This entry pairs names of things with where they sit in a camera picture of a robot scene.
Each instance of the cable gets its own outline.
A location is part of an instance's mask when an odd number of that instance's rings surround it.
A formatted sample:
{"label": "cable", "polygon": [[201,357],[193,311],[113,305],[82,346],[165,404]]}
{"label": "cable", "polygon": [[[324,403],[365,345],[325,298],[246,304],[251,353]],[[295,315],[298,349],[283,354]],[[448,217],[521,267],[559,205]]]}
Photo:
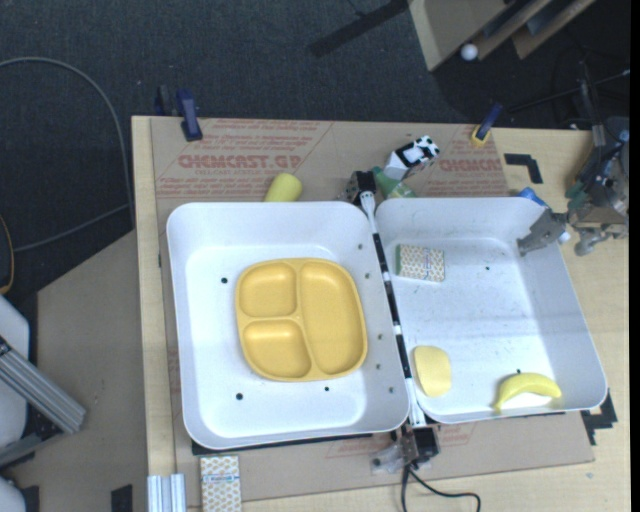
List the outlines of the cable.
{"label": "cable", "polygon": [[71,228],[68,229],[67,231],[64,231],[62,233],[58,233],[57,235],[51,236],[49,238],[45,238],[44,240],[40,240],[39,242],[34,242],[32,244],[28,244],[28,245],[22,245],[20,247],[16,247],[13,249],[13,252],[24,252],[24,251],[30,251],[31,249],[35,249],[36,247],[42,247],[43,245],[47,245],[50,244],[51,242],[55,242],[56,240],[60,240],[61,238],[64,238],[65,236],[69,236],[73,233],[76,233],[77,231],[80,231],[81,229],[86,228],[87,226],[90,226],[91,224],[95,224],[96,222],[101,221],[102,219],[106,219],[107,217],[111,217],[111,215],[114,215],[122,210],[125,210],[126,208],[128,208],[129,205],[128,204],[123,204],[122,206],[118,206],[117,208],[114,208],[113,210],[107,212],[107,213],[103,213],[102,215],[99,215],[98,217],[88,220],[87,222],[80,224],[79,226],[76,226],[75,228]]}
{"label": "cable", "polygon": [[55,60],[55,59],[50,59],[48,57],[18,57],[18,58],[15,58],[15,59],[5,60],[5,61],[0,62],[0,69],[4,68],[4,67],[12,66],[14,64],[23,64],[23,63],[27,63],[27,62],[35,62],[35,63],[41,63],[41,64],[51,64],[51,65],[54,65],[54,66],[59,66],[61,68],[64,68],[64,69],[66,69],[68,71],[71,71],[72,73],[75,73],[76,75],[78,75],[81,78],[83,78],[84,80],[86,80],[96,90],[96,92],[100,95],[100,97],[104,100],[105,104],[107,105],[107,108],[109,109],[109,112],[111,113],[111,117],[113,118],[113,122],[114,122],[114,124],[116,126],[116,131],[118,132],[118,141],[120,143],[120,153],[121,153],[121,156],[122,156],[122,166],[123,166],[123,170],[124,170],[125,186],[126,186],[126,189],[127,189],[127,201],[128,201],[128,207],[129,207],[129,215],[131,216],[131,226],[133,228],[135,228],[135,225],[136,225],[135,206],[134,206],[134,201],[133,201],[133,193],[131,191],[131,182],[130,182],[130,175],[129,175],[130,174],[129,173],[129,162],[127,160],[126,146],[124,144],[124,137],[122,136],[122,129],[120,128],[120,122],[118,121],[118,115],[116,114],[116,111],[113,108],[113,105],[109,101],[109,98],[104,93],[102,88],[96,82],[94,82],[86,73],[83,73],[79,69],[71,66],[70,64],[67,64],[66,62],[62,62],[62,61]]}
{"label": "cable", "polygon": [[413,471],[413,469],[411,469],[411,465],[410,464],[407,464],[404,467],[403,471],[402,471],[402,491],[401,491],[401,494],[400,494],[400,500],[402,502],[402,511],[403,512],[407,512],[406,491],[407,491],[407,482],[409,481],[409,475],[411,475],[413,478],[415,478],[416,481],[420,485],[422,485],[423,487],[425,487],[426,489],[431,491],[433,494],[437,494],[438,496],[442,496],[443,498],[465,498],[465,497],[474,498],[476,500],[477,504],[478,504],[477,507],[476,507],[476,512],[480,512],[480,506],[481,506],[480,496],[478,496],[476,493],[474,493],[474,492],[446,493],[446,492],[438,491],[438,490],[434,489],[433,487],[431,487],[424,480],[422,480],[415,473],[415,471]]}

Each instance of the yellow divided plate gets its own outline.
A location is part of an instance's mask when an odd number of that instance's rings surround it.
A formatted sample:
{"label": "yellow divided plate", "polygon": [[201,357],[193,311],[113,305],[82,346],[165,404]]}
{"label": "yellow divided plate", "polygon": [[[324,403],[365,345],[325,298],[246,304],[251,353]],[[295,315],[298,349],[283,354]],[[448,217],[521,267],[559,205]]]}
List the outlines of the yellow divided plate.
{"label": "yellow divided plate", "polygon": [[280,381],[342,377],[367,355],[358,290],[340,265],[319,258],[257,263],[236,287],[244,356],[255,372]]}

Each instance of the banana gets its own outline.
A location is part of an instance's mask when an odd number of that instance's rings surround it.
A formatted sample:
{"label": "banana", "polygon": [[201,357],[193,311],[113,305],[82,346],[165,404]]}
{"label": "banana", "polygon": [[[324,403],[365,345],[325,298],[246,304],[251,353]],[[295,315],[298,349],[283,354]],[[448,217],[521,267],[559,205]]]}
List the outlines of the banana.
{"label": "banana", "polygon": [[500,410],[507,400],[522,393],[536,393],[552,398],[562,396],[562,391],[558,384],[546,375],[533,372],[516,373],[507,377],[500,384],[498,400],[493,406],[495,409]]}

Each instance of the black floor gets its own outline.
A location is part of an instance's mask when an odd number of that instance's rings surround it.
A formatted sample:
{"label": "black floor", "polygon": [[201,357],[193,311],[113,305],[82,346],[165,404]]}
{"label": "black floor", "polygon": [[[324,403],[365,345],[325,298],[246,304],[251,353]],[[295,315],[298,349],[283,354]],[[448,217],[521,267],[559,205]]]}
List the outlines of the black floor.
{"label": "black floor", "polygon": [[[8,298],[22,301],[131,230],[122,208],[38,245],[127,203],[116,125],[92,82],[113,105],[129,165],[130,117],[155,113],[161,84],[189,87],[203,117],[476,123],[499,102],[496,126],[569,129],[591,122],[579,95],[561,94],[586,70],[601,83],[600,116],[629,116],[630,79],[619,75],[630,66],[630,0],[598,0],[524,60],[507,42],[433,73],[410,13],[389,5],[399,3],[2,1],[0,215],[17,248]],[[340,30],[377,10],[388,19]],[[85,76],[6,64],[27,56]]]}

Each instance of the green bottle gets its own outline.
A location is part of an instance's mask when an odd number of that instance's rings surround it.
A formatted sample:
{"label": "green bottle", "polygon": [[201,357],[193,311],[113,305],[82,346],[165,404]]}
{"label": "green bottle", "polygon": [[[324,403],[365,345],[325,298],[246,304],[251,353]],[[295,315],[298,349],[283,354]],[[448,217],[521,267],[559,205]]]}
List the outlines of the green bottle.
{"label": "green bottle", "polygon": [[385,199],[392,197],[418,197],[416,193],[403,181],[387,176],[380,167],[372,169],[376,186]]}

